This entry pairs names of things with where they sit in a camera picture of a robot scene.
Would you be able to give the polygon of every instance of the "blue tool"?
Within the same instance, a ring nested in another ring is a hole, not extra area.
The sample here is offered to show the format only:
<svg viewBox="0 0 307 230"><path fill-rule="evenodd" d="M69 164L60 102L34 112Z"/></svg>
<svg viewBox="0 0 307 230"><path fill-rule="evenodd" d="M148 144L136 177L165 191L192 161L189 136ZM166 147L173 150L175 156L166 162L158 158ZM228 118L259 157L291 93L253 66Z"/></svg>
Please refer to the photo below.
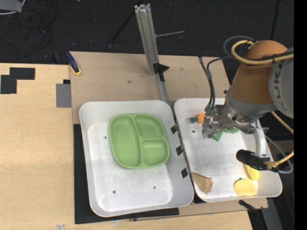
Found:
<svg viewBox="0 0 307 230"><path fill-rule="evenodd" d="M78 68L77 63L75 59L72 57L70 52L65 53L66 59L68 60L68 64L70 65L71 71L73 72L74 75L80 75L81 70Z"/></svg>

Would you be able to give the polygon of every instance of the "wooden table surface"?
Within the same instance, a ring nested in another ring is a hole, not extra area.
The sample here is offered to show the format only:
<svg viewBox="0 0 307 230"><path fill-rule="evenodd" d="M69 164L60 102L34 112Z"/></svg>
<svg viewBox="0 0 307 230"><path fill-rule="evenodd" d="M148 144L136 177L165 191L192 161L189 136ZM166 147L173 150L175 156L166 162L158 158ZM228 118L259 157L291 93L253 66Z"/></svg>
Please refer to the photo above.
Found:
<svg viewBox="0 0 307 230"><path fill-rule="evenodd" d="M246 209L222 202L212 204L214 214L191 205L179 217L74 224L73 108L56 107L56 84L70 79L69 66L1 63L0 75L11 67L35 68L35 80L17 80L16 94L0 94L1 229L252 229Z"/></svg>

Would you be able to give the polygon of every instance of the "white tray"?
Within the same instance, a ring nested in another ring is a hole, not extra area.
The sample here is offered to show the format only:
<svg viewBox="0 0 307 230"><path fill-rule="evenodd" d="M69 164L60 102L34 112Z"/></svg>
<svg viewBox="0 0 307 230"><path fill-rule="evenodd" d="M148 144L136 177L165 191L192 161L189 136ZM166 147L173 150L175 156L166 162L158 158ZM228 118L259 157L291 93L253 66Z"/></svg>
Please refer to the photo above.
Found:
<svg viewBox="0 0 307 230"><path fill-rule="evenodd" d="M111 150L109 123L119 114L152 114L163 123L170 146L168 161L146 169L124 169ZM180 144L172 110L162 101L89 102L80 109L89 200L99 216L111 217L191 203L194 189Z"/></svg>
<svg viewBox="0 0 307 230"><path fill-rule="evenodd" d="M253 135L241 131L234 134L224 132L220 141L204 138L201 124L191 123L190 118L204 113L208 102L209 99L180 99L174 107L190 172L213 180L212 190L208 194L194 183L196 194L206 202L278 196L282 192L282 182L278 173L270 171L260 171L260 179L256 181L258 193L255 196L239 196L235 193L235 181L248 178L244 164L236 159L236 152L240 149L255 151L255 139ZM224 99L216 99L215 102L224 104ZM272 156L267 145L266 154Z"/></svg>

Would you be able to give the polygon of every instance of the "black floor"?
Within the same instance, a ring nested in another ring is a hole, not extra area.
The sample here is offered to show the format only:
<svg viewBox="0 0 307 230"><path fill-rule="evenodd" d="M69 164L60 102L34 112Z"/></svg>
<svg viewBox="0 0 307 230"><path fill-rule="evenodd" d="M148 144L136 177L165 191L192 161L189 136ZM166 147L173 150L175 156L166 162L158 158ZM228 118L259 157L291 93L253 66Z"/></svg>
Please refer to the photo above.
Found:
<svg viewBox="0 0 307 230"><path fill-rule="evenodd" d="M0 15L0 62L50 64L66 51L143 54L135 15L112 43L139 0L27 0L22 13ZM144 0L152 8L160 55L223 54L235 35L294 46L294 0ZM238 64L224 61L230 83ZM278 114L293 127L293 120ZM276 119L261 119L273 140L294 139Z"/></svg>

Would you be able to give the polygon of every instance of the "green plate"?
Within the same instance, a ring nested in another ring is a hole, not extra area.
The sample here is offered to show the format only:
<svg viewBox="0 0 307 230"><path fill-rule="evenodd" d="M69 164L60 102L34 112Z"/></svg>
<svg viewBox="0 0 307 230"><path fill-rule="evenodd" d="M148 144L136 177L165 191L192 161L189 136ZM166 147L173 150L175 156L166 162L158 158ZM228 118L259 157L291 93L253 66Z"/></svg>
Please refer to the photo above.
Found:
<svg viewBox="0 0 307 230"><path fill-rule="evenodd" d="M110 122L110 142L116 162L126 169L150 168L169 158L161 121L148 114L122 114Z"/></svg>

